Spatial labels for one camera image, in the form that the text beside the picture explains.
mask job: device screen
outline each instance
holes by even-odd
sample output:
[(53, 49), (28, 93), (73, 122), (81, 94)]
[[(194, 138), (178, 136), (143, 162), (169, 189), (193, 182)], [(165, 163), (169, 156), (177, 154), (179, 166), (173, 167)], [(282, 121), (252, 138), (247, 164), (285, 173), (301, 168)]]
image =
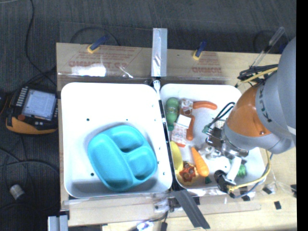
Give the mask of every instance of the device screen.
[(22, 114), (51, 121), (56, 101), (55, 94), (30, 89)]

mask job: yellow and blue clamp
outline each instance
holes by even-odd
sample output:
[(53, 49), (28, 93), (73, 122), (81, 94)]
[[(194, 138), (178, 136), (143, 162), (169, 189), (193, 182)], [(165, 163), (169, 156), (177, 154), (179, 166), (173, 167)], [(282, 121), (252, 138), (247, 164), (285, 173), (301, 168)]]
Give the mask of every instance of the yellow and blue clamp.
[(203, 40), (203, 41), (200, 43), (198, 49), (196, 49), (196, 50), (194, 51), (192, 57), (193, 57), (195, 60), (199, 60), (200, 57), (201, 57), (201, 55), (202, 55), (202, 51), (205, 49), (205, 47), (206, 47), (206, 41)]
[(96, 52), (100, 48), (100, 45), (105, 43), (107, 40), (108, 40), (108, 36), (102, 36), (96, 42), (94, 42), (93, 44), (88, 46), (88, 48), (87, 48), (88, 52), (93, 54), (94, 52)]

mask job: wooden table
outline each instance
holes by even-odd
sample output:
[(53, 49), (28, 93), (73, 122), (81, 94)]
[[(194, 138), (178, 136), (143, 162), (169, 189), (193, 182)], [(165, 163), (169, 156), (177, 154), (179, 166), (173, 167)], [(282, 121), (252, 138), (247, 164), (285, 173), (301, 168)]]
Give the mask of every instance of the wooden table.
[[(74, 53), (80, 49), (76, 44), (57, 44), (57, 62), (58, 73), (63, 70), (67, 60), (72, 59)], [(151, 49), (142, 48), (142, 60), (149, 62), (151, 65)], [(191, 51), (168, 50), (168, 63), (171, 63), (174, 72), (181, 72), (190, 75), (190, 72), (183, 71), (183, 66), (190, 70), (196, 68), (196, 62), (191, 57)], [(256, 59), (258, 54), (252, 53), (230, 53), (230, 52), (207, 52), (204, 57), (212, 57), (215, 68), (220, 70), (220, 77), (224, 83), (234, 85), (237, 75), (240, 71), (247, 69), (248, 66)], [(280, 55), (268, 54), (262, 65), (277, 64)], [(201, 72), (204, 69), (211, 69), (207, 62), (201, 66)], [(66, 75), (58, 75), (58, 91), (73, 81), (96, 81), (96, 78), (73, 78)], [(243, 92), (247, 86), (240, 86)], [(63, 135), (62, 135), (62, 114), (61, 100), (59, 99), (59, 136), (60, 136), (60, 174), (61, 174), (61, 202), (63, 210), (69, 207), (68, 226), (87, 226), (102, 225), (104, 231), (125, 231), (131, 230), (142, 220), (153, 216), (159, 216), (153, 207), (153, 203), (144, 197), (129, 199), (101, 199), (96, 201), (84, 201), (80, 204), (65, 205), (73, 203), (76, 200), (68, 202), (69, 195), (64, 188), (64, 168), (63, 168)], [(272, 159), (272, 172), (274, 186), (277, 191), (274, 194), (257, 194), (252, 201), (231, 201), (229, 197), (222, 199), (210, 200), (202, 199), (199, 205), (207, 222), (213, 231), (259, 231), (259, 230), (296, 230), (297, 229), (297, 202), (296, 197), (290, 189), (290, 185), (296, 184), (296, 149), (293, 148), (283, 154), (275, 155)], [(161, 222), (155, 222), (152, 230), (159, 230)], [(193, 225), (187, 218), (185, 212), (170, 212), (167, 218), (168, 231), (186, 231), (194, 230)]]

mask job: blue plate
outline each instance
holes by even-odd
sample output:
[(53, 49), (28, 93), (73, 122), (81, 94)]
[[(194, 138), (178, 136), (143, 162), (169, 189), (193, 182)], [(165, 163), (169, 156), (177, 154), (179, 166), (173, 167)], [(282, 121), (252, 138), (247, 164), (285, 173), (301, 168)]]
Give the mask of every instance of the blue plate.
[(88, 144), (88, 156), (100, 180), (116, 192), (147, 181), (157, 170), (157, 159), (148, 141), (128, 125), (93, 137)]

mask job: black floor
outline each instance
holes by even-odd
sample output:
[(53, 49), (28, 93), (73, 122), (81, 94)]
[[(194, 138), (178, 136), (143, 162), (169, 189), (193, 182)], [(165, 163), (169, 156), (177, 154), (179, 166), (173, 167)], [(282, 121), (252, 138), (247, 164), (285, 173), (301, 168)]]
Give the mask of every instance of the black floor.
[[(168, 48), (260, 52), (279, 27), (271, 53), (296, 36), (296, 0), (0, 0), (0, 90), (32, 83), (55, 90), (56, 42), (89, 43), (102, 29), (109, 44), (152, 46), (152, 29), (168, 29)], [(58, 132), (8, 131), (0, 117), (0, 230), (47, 230), (59, 210)], [(28, 202), (9, 188), (19, 184)]]

